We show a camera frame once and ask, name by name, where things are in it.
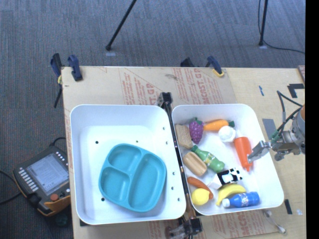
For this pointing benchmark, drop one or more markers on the orange carrot with green top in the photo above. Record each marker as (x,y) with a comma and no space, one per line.
(216,125)

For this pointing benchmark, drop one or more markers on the blue divided plate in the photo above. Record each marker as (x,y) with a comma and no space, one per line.
(132,178)

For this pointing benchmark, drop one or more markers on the blue bottle white cap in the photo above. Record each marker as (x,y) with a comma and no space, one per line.
(243,199)

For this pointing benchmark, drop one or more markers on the purple grapes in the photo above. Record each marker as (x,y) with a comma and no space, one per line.
(196,131)

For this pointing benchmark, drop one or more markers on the white wedge toy food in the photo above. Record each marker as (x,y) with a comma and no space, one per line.
(213,183)

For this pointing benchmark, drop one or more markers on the green bottle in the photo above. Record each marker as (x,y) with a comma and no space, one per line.
(210,159)

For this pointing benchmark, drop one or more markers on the orange sausage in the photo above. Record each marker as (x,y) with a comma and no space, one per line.
(198,183)

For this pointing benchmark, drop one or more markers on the white plastic tray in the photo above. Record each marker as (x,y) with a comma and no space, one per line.
(264,178)
(87,183)

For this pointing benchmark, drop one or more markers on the black tripod leg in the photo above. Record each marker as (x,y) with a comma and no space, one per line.
(263,16)
(124,17)

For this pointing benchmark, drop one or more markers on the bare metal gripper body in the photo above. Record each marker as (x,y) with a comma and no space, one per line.
(290,143)

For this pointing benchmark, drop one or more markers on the orange bottle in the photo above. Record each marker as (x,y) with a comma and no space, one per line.
(242,151)

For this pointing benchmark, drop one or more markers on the white round toy food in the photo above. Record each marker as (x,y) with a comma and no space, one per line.
(226,134)

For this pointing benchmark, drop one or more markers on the hot dog in bun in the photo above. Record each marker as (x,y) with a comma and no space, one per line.
(195,163)

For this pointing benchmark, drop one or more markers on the brown cardboard board red print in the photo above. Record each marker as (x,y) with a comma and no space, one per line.
(139,88)

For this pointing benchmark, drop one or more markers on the black and white carton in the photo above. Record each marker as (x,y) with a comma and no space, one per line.
(230,176)

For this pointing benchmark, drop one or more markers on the tan biscuit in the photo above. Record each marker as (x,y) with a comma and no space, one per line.
(184,136)

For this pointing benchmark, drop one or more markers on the yellow banana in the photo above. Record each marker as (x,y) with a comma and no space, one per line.
(230,189)

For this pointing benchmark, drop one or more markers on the yellow lemon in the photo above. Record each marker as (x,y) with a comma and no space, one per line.
(200,197)

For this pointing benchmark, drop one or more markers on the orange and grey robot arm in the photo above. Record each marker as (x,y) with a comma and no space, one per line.
(299,123)

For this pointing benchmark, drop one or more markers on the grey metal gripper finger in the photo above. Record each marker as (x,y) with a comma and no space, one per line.
(262,146)
(256,155)

